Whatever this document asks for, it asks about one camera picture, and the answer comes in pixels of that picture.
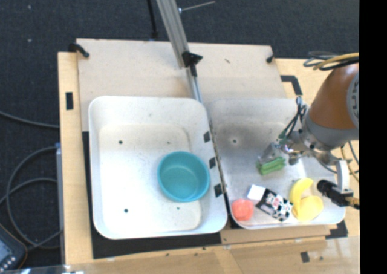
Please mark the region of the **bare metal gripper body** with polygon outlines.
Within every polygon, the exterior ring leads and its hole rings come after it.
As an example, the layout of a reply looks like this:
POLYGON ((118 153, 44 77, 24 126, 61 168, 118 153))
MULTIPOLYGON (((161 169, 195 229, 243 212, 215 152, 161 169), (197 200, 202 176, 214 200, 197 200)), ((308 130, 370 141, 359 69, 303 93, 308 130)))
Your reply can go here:
POLYGON ((320 163, 335 163, 336 157, 332 149, 318 141, 308 130, 297 130, 290 133, 282 132, 279 135, 279 148, 288 156, 292 153, 302 157, 313 157, 320 163))

